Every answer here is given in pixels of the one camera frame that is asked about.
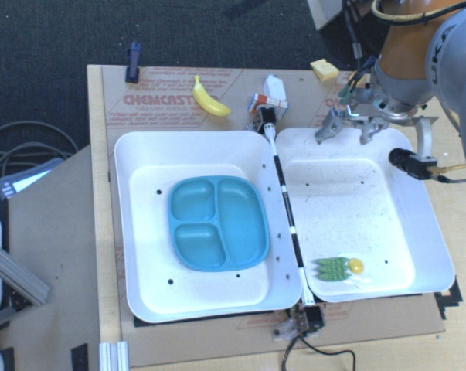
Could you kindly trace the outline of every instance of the yellow cheese block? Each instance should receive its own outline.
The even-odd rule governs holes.
[[[310,63],[311,68],[317,74],[321,82],[336,78],[339,74],[339,69],[325,59],[316,60]]]

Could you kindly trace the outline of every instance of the black floor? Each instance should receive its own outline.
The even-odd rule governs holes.
[[[363,22],[380,47],[387,27]],[[355,66],[341,16],[318,32],[306,0],[0,0],[0,127],[41,121],[88,145],[87,65],[126,64],[132,40],[142,66]],[[26,141],[70,151],[35,125],[0,133],[1,150]]]

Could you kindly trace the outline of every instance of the blue object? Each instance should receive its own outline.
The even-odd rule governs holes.
[[[269,250],[264,205],[255,187],[234,176],[202,176],[169,194],[172,244],[198,271],[236,271],[259,264]]]
[[[126,68],[127,83],[138,83],[138,78],[140,76],[140,69],[138,68],[140,53],[141,43],[138,41],[132,42],[128,50],[128,67]]]

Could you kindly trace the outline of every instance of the sponge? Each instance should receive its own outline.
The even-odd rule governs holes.
[[[327,62],[325,59],[316,60],[310,63],[311,68],[317,74],[318,79],[323,83],[327,80],[336,78],[339,74],[339,69]]]

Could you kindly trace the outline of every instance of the white tray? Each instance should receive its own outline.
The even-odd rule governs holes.
[[[277,137],[308,285],[340,302],[447,290],[454,268],[424,184],[391,166],[408,140],[387,129],[367,145],[346,128],[315,142],[314,128]],[[139,131],[114,149],[121,206],[128,304],[150,322],[273,311],[294,305],[301,282],[284,201],[267,140],[252,131]],[[270,250],[241,271],[203,272],[183,265],[168,228],[174,184],[202,175],[233,175],[259,191]],[[362,274],[318,279],[315,261],[357,257]]]

